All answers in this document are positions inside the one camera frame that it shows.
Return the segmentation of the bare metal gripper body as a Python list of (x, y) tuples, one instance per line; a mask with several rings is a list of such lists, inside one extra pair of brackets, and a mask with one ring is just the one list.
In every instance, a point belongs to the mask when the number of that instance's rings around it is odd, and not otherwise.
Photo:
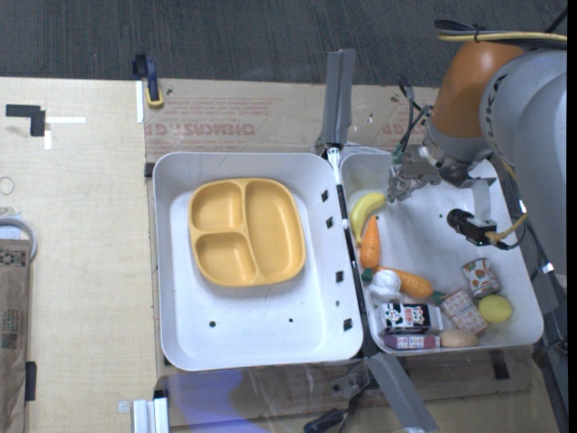
[(441, 171), (452, 163), (451, 156), (434, 143), (408, 144), (392, 153), (389, 180), (398, 182), (398, 192), (400, 188), (409, 186), (412, 193), (427, 185), (439, 184), (442, 181)]

